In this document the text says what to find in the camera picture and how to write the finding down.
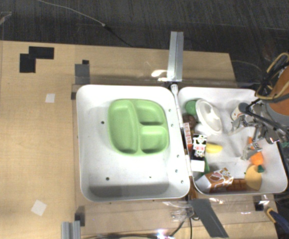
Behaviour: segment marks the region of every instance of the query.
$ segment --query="black tape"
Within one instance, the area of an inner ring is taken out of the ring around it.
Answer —
[[[52,47],[29,47],[30,59],[54,59],[55,49]]]
[[[76,92],[71,92],[71,100],[76,100]]]
[[[264,205],[263,204],[260,204],[259,202],[257,202],[257,203],[254,203],[254,205],[255,205],[255,211],[256,212],[260,212],[260,211],[264,210]]]
[[[36,60],[29,58],[29,54],[21,54],[19,58],[20,73],[36,73]]]
[[[84,227],[86,224],[86,218],[84,213],[75,213],[75,221],[80,221],[80,226]]]

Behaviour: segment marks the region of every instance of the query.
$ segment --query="black square marker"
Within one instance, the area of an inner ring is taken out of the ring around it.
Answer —
[[[30,59],[54,59],[54,48],[49,47],[29,47]]]
[[[21,54],[19,59],[20,73],[36,73],[36,60],[29,58],[29,54]]]
[[[71,92],[71,100],[76,100],[76,92]]]

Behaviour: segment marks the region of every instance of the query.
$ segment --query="wire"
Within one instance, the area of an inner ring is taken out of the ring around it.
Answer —
[[[185,221],[181,222],[181,224],[178,226],[178,228],[175,229],[175,230],[170,234],[171,237],[174,236],[174,235],[177,233],[177,231],[179,231],[179,230],[181,229],[181,227],[183,226],[184,222],[185,222]]]
[[[128,234],[128,235],[120,235],[120,234],[110,234],[103,237],[87,237],[84,239],[120,239],[120,238],[128,238],[128,237],[139,237],[139,238],[148,238],[148,239],[158,239],[155,235],[145,235],[145,234]]]
[[[232,62],[232,63],[241,63],[241,64],[253,66],[253,67],[255,67],[256,69],[258,69],[258,70],[262,73],[262,69],[260,69],[259,66],[255,65],[255,64],[253,64],[253,63],[249,63],[249,62],[242,61],[242,60],[232,60],[231,62]]]
[[[255,96],[262,99],[262,100],[273,100],[273,99],[277,99],[278,97],[280,97],[285,91],[286,89],[289,87],[289,81],[287,81],[287,83],[283,86],[282,90],[280,90],[280,92],[274,96],[271,97],[266,97],[266,96],[262,96],[258,94],[259,89],[256,91]]]
[[[66,6],[63,6],[63,5],[51,3],[51,2],[46,2],[46,1],[43,1],[43,0],[36,0],[36,1],[39,1],[39,2],[42,2],[42,3],[45,3],[45,4],[49,4],[49,5],[52,5],[52,6],[55,6],[55,7],[59,7],[59,8],[64,8],[64,9],[67,9],[67,10],[71,10],[71,11],[73,11],[73,12],[75,12],[75,13],[80,14],[81,16],[90,18],[90,19],[98,22],[98,23],[101,24],[103,27],[106,26],[106,24],[103,23],[103,22],[101,22],[100,20],[97,20],[97,19],[95,19],[94,17],[91,17],[91,16],[89,16],[89,15],[86,15],[86,14],[84,14],[84,13],[82,13],[82,12],[80,12],[80,11],[77,11],[77,10],[75,10],[75,9],[72,9],[72,8],[69,8],[69,7],[66,7]]]
[[[282,56],[287,56],[287,61],[286,61],[286,62],[289,62],[289,53],[283,52],[283,53],[279,54],[279,56],[278,56],[278,57],[270,64],[270,66],[268,67],[267,73],[270,72],[270,70],[272,69],[272,67],[278,62],[278,60],[281,59]]]
[[[86,15],[80,11],[77,11],[75,9],[72,9],[72,8],[69,8],[69,7],[66,7],[66,6],[63,6],[63,5],[59,5],[59,4],[55,4],[55,3],[51,3],[51,2],[46,2],[46,1],[43,1],[43,0],[36,0],[36,1],[39,1],[39,2],[42,2],[42,3],[45,3],[45,4],[49,4],[49,5],[52,5],[52,6],[55,6],[55,7],[59,7],[59,8],[64,8],[64,9],[67,9],[67,10],[70,10],[70,11],[73,11],[75,13],[78,13],[79,15],[82,15],[84,17],[87,17],[87,18],[90,18],[96,22],[98,22],[99,24],[101,24],[101,26],[103,26],[105,28],[105,30],[107,30],[108,32],[110,32],[111,34],[113,34],[116,38],[118,38],[121,42],[123,42],[124,44],[126,44],[127,46],[129,47],[133,47],[131,44],[127,43],[126,41],[124,41],[121,37],[119,37],[113,30],[111,27],[107,26],[105,23],[95,19],[94,17],[91,17],[89,15]]]
[[[193,227],[192,227],[192,220],[191,220],[191,218],[189,218],[189,221],[190,221],[190,228],[191,228],[190,239],[192,239],[192,238],[193,238]]]

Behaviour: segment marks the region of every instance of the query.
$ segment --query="white sink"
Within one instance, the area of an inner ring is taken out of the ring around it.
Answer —
[[[142,99],[164,110],[169,146],[160,153],[123,155],[111,145],[108,109],[113,101]],[[80,182],[83,195],[97,202],[172,199],[190,188],[176,106],[162,87],[85,85],[77,92]]]

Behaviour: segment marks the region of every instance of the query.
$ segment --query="white tape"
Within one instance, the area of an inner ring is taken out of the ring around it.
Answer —
[[[54,103],[55,102],[56,94],[47,94],[46,96],[46,103]]]
[[[203,173],[205,170],[205,161],[204,160],[191,160],[191,170],[194,172]]]
[[[36,200],[34,206],[31,208],[31,211],[39,216],[42,216],[46,210],[46,207],[46,204],[39,200]]]

